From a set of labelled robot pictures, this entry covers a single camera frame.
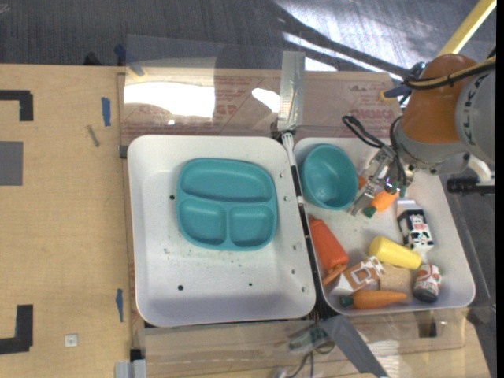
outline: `teal bowl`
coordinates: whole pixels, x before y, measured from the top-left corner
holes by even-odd
[[[308,153],[299,177],[305,199],[324,209],[346,209],[357,194],[354,164],[343,150],[331,144],[320,144]]]

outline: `yellow pole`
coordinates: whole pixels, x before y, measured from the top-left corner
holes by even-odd
[[[438,56],[457,54],[497,6],[497,0],[479,0]]]

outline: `wooden table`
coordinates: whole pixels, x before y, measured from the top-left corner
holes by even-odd
[[[0,65],[0,90],[28,90],[34,96],[33,121],[19,121],[18,102],[0,101],[0,141],[23,142],[22,186],[0,186],[0,339],[15,336],[17,306],[33,305],[33,344],[29,351],[0,354],[0,376],[113,376],[114,364],[129,360],[125,160],[118,155],[123,72],[103,66]],[[109,99],[110,126],[103,98]],[[474,327],[463,310],[454,312],[438,316],[447,321],[445,334],[428,343],[387,337],[412,326],[412,316],[356,320],[355,326],[367,332],[391,376],[490,376]],[[78,343],[66,346],[65,337],[73,334]],[[395,354],[393,346],[405,351]],[[162,376],[156,368],[151,376]],[[271,376],[273,370],[215,376]],[[299,376],[308,376],[305,370]],[[315,372],[358,374],[337,354],[317,355]]]

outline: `plastic tray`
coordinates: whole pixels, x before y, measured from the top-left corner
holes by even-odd
[[[262,167],[276,188],[278,222],[258,250],[210,250],[178,229],[176,186],[196,158]],[[128,148],[136,303],[159,327],[294,319],[315,304],[313,271],[287,151],[264,137],[145,135]]]
[[[275,184],[256,164],[197,158],[179,174],[176,216],[180,232],[194,245],[257,250],[275,235]]]
[[[306,155],[318,144],[333,144],[344,150],[360,173],[369,163],[376,149],[363,143],[360,139],[332,138],[301,139],[294,148],[295,160],[301,165]],[[421,311],[427,309],[461,308],[473,301],[476,289],[469,263],[458,236],[450,207],[447,202],[443,186],[438,176],[423,173],[415,175],[412,185],[408,188],[407,197],[414,199],[422,207],[428,220],[435,246],[427,253],[428,261],[441,268],[443,280],[439,297],[436,302],[427,303],[416,300],[410,304],[397,303],[379,309],[352,309],[342,307],[339,297],[329,295],[332,285],[324,288],[327,304],[334,311],[348,316],[361,316],[370,314],[399,313],[406,311]],[[306,213],[313,214],[322,219],[335,234],[349,255],[349,266],[362,260],[367,255],[367,250],[372,239],[383,235],[397,242],[402,242],[402,234],[396,220],[396,206],[375,213],[372,218],[367,218],[359,213],[352,216],[345,210],[330,210],[317,207],[305,200]],[[321,278],[325,277],[325,270],[317,259],[317,267]]]

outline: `gray square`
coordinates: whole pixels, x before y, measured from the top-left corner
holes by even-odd
[[[0,142],[0,186],[23,185],[23,142]]]

